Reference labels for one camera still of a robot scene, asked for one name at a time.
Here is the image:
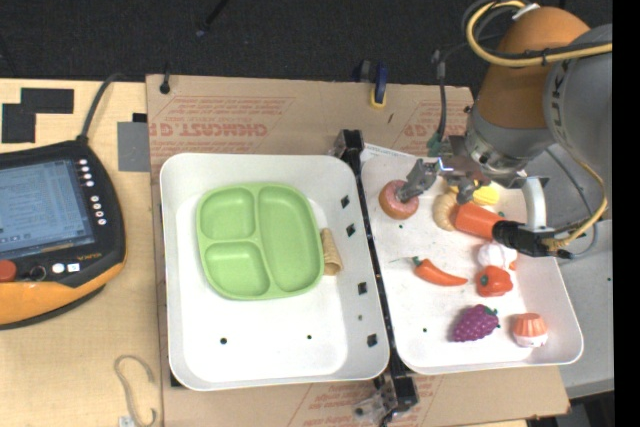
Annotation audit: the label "orange chili pepper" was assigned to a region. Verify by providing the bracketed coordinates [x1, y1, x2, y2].
[410, 255, 470, 288]

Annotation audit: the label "beige croissant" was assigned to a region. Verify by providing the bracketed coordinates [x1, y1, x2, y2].
[432, 192, 459, 233]

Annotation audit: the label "green divided plate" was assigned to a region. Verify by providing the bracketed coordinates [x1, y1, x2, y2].
[195, 182, 327, 302]

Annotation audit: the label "yellow round toy food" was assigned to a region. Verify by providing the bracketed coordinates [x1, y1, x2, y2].
[471, 182, 502, 208]

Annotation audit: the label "white paper label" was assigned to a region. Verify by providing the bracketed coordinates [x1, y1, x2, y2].
[363, 142, 417, 161]

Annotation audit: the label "orange carrot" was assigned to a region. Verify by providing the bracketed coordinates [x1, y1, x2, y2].
[453, 201, 507, 241]

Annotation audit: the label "purple grapes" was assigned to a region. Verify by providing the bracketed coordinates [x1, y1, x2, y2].
[451, 303, 501, 344]

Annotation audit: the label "brown cardboard board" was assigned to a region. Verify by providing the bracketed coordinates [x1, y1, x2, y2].
[144, 73, 572, 427]

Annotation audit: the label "white garlic bulb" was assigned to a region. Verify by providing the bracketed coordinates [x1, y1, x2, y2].
[477, 241, 519, 272]

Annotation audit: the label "red bell pepper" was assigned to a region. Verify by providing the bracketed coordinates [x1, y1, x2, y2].
[474, 264, 515, 299]

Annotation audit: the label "white plastic tray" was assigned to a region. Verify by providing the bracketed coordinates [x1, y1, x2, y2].
[359, 148, 585, 376]
[159, 152, 392, 392]

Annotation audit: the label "pink frosted doughnut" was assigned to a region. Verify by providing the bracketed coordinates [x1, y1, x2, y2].
[378, 179, 421, 222]

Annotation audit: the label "orange and white cupcake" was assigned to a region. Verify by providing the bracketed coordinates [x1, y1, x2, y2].
[510, 312, 549, 349]

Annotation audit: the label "tan waffle cone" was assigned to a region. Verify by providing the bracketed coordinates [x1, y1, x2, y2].
[319, 227, 345, 277]

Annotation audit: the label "black cylinder on white bracket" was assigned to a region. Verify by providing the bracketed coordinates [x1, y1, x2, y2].
[492, 174, 557, 259]

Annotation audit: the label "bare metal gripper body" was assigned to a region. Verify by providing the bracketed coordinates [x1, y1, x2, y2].
[439, 133, 529, 191]

